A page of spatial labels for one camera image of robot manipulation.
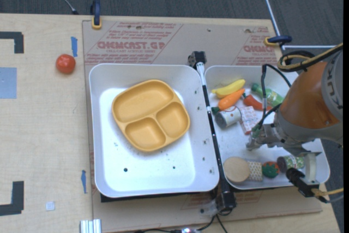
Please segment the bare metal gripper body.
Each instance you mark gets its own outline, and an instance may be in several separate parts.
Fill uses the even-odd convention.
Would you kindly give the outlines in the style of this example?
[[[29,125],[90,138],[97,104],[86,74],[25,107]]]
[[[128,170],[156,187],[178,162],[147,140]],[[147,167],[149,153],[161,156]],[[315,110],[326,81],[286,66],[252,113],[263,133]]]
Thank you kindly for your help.
[[[278,124],[264,124],[259,135],[259,143],[268,146],[284,146],[285,134],[283,129]]]

